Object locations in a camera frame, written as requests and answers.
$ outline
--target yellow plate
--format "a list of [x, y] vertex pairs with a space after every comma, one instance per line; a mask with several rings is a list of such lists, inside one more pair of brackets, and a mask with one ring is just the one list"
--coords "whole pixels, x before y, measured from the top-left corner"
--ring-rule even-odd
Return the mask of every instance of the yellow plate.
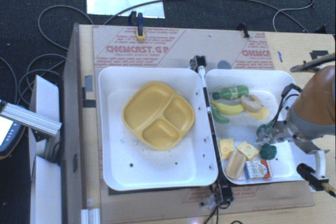
[[191, 105], [164, 83], [144, 85], [122, 110], [125, 126], [143, 143], [155, 150], [173, 148], [195, 121]]

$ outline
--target black electronic device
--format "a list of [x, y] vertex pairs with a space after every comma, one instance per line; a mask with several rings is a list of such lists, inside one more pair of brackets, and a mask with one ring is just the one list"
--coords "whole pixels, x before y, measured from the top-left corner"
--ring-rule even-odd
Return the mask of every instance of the black electronic device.
[[0, 116], [0, 160], [13, 151], [24, 130], [25, 126]]

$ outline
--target yellow banana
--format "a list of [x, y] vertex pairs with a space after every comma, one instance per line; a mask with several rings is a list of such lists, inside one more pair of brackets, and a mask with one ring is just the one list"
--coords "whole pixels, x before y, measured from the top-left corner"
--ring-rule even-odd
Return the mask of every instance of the yellow banana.
[[210, 103], [217, 107], [220, 113], [225, 115], [237, 115], [244, 111], [244, 107], [242, 104], [227, 105], [222, 103], [216, 103], [214, 100], [211, 100]]

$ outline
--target white tray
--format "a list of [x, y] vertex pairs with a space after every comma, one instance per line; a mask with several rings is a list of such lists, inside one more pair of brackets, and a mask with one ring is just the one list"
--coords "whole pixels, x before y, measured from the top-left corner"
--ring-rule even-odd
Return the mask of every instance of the white tray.
[[[195, 123], [171, 150], [142, 143], [122, 122], [122, 108], [143, 85], [161, 81], [193, 107]], [[208, 186], [218, 175], [202, 82], [190, 69], [109, 67], [100, 72], [97, 114], [103, 176], [115, 190]]]
[[[221, 124], [215, 122], [217, 139], [233, 138], [234, 147], [246, 140], [249, 144], [259, 148], [256, 144], [257, 128], [263, 123], [268, 123], [274, 117], [278, 110], [283, 88], [294, 83], [294, 79], [286, 72], [279, 70], [213, 69], [207, 73], [206, 82], [210, 98], [214, 91], [220, 91], [222, 88], [246, 85], [249, 88], [249, 93], [259, 97], [263, 105], [270, 110], [269, 118], [263, 121], [256, 120], [246, 112], [243, 112], [239, 115], [226, 116], [229, 118], [229, 123]], [[290, 106], [294, 100], [295, 97], [288, 99], [286, 105]], [[239, 99], [230, 100], [227, 103], [236, 104], [239, 103]], [[283, 109], [279, 120], [284, 120], [285, 117], [286, 110]], [[305, 154], [293, 142], [277, 143], [275, 146], [277, 147], [276, 158], [269, 161], [273, 173], [272, 178], [247, 180], [245, 171], [243, 171], [238, 179], [229, 178], [229, 180], [238, 185], [303, 180], [296, 172], [296, 167], [300, 163], [306, 163], [315, 168], [315, 156]], [[260, 157], [257, 156], [254, 160], [260, 160]], [[227, 161], [222, 162], [223, 167], [225, 167], [226, 163]]]

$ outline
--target device screen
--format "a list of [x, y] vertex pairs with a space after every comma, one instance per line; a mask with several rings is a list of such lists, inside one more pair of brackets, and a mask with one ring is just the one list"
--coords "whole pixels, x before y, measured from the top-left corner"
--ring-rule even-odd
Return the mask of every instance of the device screen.
[[4, 141], [12, 124], [13, 121], [0, 116], [0, 146], [2, 145], [2, 142]]

